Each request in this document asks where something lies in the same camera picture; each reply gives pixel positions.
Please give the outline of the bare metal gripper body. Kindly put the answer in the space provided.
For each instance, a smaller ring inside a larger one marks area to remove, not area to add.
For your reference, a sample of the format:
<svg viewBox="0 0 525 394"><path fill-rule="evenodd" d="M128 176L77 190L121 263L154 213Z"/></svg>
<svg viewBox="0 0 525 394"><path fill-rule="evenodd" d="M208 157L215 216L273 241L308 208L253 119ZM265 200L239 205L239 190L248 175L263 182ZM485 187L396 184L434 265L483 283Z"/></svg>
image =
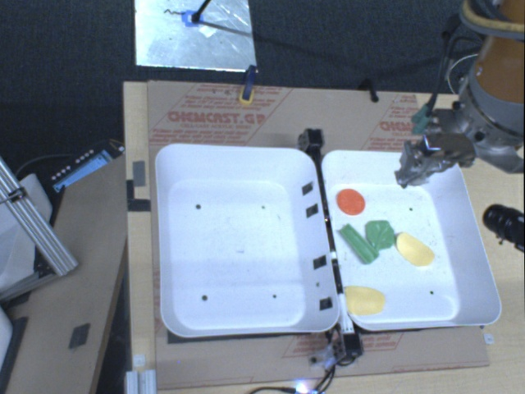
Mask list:
<svg viewBox="0 0 525 394"><path fill-rule="evenodd" d="M477 109L437 109L426 130L426 146L446 162L462 167L475 160L509 174L524 172L518 154L523 137L496 125Z"/></svg>

